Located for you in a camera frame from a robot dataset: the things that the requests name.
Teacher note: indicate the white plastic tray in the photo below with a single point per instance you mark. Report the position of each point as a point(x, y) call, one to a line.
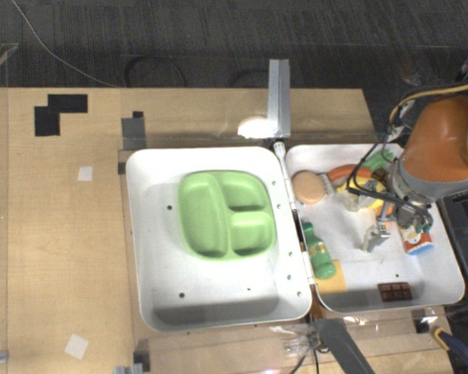
point(359, 269)
point(164, 272)

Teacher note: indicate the pale wood board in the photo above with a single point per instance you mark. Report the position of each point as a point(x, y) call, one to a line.
point(230, 108)

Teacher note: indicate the brown chocolate bar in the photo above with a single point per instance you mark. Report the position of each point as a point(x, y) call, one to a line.
point(395, 292)

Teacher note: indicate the green bottle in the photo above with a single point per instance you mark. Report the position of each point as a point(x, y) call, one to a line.
point(317, 252)

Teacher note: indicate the yellow cheese slice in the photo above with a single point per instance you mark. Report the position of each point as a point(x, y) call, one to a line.
point(335, 282)

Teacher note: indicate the orange carrot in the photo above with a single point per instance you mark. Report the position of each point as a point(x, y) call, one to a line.
point(344, 171)

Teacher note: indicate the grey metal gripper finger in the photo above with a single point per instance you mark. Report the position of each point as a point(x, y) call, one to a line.
point(385, 216)
point(374, 240)

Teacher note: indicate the yellow banana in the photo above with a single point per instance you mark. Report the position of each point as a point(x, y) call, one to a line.
point(369, 203)

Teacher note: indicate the tan round biscuit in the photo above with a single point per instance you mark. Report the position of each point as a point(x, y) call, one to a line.
point(307, 188)

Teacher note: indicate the red and white carton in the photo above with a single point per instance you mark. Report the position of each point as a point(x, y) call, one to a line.
point(416, 241)

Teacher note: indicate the green divided plate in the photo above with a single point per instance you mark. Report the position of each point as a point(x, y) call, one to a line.
point(204, 215)

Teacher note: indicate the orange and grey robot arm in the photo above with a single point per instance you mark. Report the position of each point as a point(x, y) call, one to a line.
point(439, 144)

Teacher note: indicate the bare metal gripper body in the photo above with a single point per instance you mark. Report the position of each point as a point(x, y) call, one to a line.
point(406, 213)

